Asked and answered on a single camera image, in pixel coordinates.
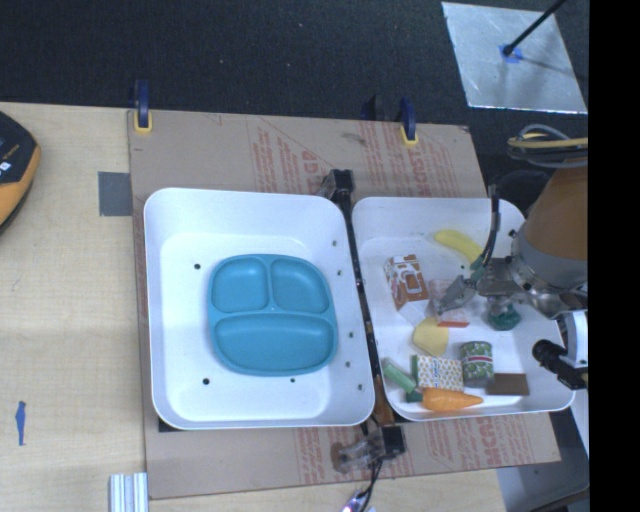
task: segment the white tray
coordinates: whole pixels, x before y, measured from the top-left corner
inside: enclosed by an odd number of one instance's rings
[[[500,201],[501,229],[494,256],[510,253],[510,230],[524,221],[511,203]],[[489,199],[441,198],[365,198],[354,207],[353,226],[373,330],[380,360],[390,358],[396,366],[410,373],[410,356],[425,354],[411,343],[414,327],[401,316],[393,303],[383,271],[387,258],[416,254],[426,281],[468,277],[469,262],[457,251],[434,241],[441,229],[455,229],[484,247],[489,234],[491,203]],[[396,412],[412,421],[442,418],[495,416],[527,412],[562,410],[573,401],[575,393],[560,384],[556,376],[544,369],[531,355],[536,341],[546,338],[562,345],[557,322],[548,320],[529,305],[516,305],[522,321],[511,331],[496,331],[483,319],[486,299],[476,296],[465,306],[470,325],[449,329],[449,345],[443,357],[459,358],[459,347],[471,340],[485,340],[493,345],[494,369],[502,373],[526,373],[530,395],[487,396],[484,391],[467,388],[482,396],[482,404],[455,412],[437,413],[420,404],[407,403],[399,386],[385,379],[385,392]]]
[[[152,397],[179,429],[346,426],[375,393],[344,217],[317,196],[184,188],[144,208]],[[216,359],[207,327],[215,265],[241,254],[303,258],[326,278],[338,325],[331,362],[312,373],[262,377]]]

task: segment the gray tape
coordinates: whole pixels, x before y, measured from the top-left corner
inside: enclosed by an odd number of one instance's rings
[[[131,175],[125,172],[98,172],[98,199],[101,217],[131,215]]]

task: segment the blue mark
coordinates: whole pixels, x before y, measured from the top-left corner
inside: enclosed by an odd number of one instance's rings
[[[507,57],[504,53],[502,53],[502,50],[504,50],[505,46],[507,45],[501,44],[500,46],[498,46],[498,50],[500,50],[500,56],[504,59],[505,62],[508,62],[509,64],[518,64],[522,59],[524,59],[520,48],[518,48],[517,46],[513,49],[511,55]]]
[[[27,413],[24,408],[27,406],[22,400],[18,403],[16,411],[16,424],[18,426],[18,444],[24,446],[24,422],[27,419]]]

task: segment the black and orange object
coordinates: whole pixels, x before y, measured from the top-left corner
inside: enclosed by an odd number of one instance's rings
[[[31,133],[0,112],[0,233],[15,218],[31,190],[40,152]]]

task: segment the cardboard sheet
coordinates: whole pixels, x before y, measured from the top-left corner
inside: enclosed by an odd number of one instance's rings
[[[402,142],[391,122],[153,111],[140,134],[129,112],[134,244],[143,377],[145,448],[152,499],[367,480],[341,474],[332,450],[359,427],[176,431],[151,400],[142,210],[164,187],[315,194],[331,169],[351,169],[354,200],[367,196],[486,197],[465,127],[421,124]],[[546,413],[403,423],[407,452],[380,478],[559,460]]]

